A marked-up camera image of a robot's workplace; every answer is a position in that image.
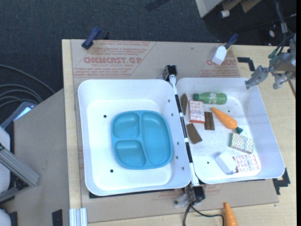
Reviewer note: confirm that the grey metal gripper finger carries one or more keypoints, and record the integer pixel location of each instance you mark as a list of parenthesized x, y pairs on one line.
[(257, 76), (279, 81)]

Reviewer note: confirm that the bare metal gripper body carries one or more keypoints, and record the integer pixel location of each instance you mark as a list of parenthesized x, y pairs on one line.
[(284, 66)]

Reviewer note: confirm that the white plastic tray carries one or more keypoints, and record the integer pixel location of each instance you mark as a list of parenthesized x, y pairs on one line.
[(98, 138), (263, 126)]

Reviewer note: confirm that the green bottle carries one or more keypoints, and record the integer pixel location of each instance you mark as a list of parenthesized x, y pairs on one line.
[(211, 98)]

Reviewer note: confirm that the orange carrot with green top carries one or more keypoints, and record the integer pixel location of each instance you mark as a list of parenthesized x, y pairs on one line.
[(225, 119)]

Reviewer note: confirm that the brown chocolate bar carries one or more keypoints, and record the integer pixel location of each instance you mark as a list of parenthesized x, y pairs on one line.
[(209, 121)]

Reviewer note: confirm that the yellow and green carton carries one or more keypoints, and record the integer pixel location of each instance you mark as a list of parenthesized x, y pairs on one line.
[(242, 143)]

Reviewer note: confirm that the orange and white carton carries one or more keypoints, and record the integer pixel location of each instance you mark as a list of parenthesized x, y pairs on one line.
[(196, 111)]

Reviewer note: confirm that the large brown flat slice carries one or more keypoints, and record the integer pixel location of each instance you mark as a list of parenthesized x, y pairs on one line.
[(193, 133)]

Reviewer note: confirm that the red and white carton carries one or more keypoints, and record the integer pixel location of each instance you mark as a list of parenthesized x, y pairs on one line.
[(248, 163)]

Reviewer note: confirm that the thin black and white rod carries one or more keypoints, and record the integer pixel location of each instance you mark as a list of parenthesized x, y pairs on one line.
[(183, 123)]

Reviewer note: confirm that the white box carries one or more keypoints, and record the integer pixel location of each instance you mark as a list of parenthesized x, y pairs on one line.
[(225, 162)]

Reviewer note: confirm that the blue divided plate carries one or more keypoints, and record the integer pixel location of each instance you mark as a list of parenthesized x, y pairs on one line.
[(152, 138)]

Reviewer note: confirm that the brown cardboard board red print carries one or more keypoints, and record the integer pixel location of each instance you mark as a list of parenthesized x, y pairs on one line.
[(131, 67)]

